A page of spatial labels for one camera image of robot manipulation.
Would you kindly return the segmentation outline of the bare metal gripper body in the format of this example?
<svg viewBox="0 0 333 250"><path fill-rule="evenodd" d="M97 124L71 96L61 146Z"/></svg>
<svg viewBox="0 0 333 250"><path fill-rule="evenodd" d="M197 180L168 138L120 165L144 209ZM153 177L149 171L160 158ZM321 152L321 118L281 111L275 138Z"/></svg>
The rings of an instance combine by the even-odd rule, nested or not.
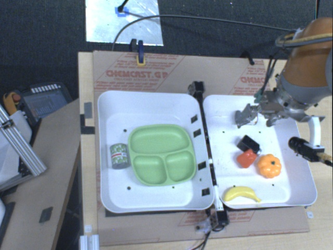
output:
<svg viewBox="0 0 333 250"><path fill-rule="evenodd" d="M308 104L300 103L289 95L282 87L272 91L264 91L260 102L260 113L266 119L307 119Z"/></svg>

